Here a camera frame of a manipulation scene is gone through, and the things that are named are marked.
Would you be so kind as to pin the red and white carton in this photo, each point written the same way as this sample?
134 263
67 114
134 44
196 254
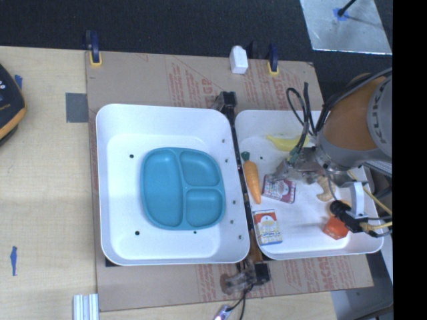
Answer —
267 227

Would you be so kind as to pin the orange carton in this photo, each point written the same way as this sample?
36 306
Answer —
334 229

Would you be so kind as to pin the orange carrot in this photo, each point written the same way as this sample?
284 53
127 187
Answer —
252 178

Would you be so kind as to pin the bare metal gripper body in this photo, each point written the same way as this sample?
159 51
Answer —
308 162

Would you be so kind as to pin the blue divided plate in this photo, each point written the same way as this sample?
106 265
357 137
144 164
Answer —
181 188

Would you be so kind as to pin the white plastic bottle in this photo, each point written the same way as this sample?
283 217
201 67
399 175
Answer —
238 60

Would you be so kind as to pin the thin black rod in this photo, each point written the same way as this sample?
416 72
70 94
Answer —
243 182

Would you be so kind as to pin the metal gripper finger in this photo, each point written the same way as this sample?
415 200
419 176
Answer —
283 172
312 178

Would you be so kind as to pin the black cylinder on white bracket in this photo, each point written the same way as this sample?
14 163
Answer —
350 217

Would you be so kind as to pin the white plastic tray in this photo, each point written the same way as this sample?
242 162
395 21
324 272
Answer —
166 122
300 225

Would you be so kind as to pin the yellow banana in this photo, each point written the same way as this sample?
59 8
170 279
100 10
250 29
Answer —
285 142

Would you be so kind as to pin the beige toy pastry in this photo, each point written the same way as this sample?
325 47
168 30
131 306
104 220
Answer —
325 192

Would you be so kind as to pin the brown cardboard board red print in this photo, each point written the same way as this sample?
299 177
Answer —
133 78

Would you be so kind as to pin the pink and white packet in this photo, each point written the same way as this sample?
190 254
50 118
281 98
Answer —
280 190

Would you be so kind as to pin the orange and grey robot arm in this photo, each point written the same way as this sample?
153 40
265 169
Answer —
353 128

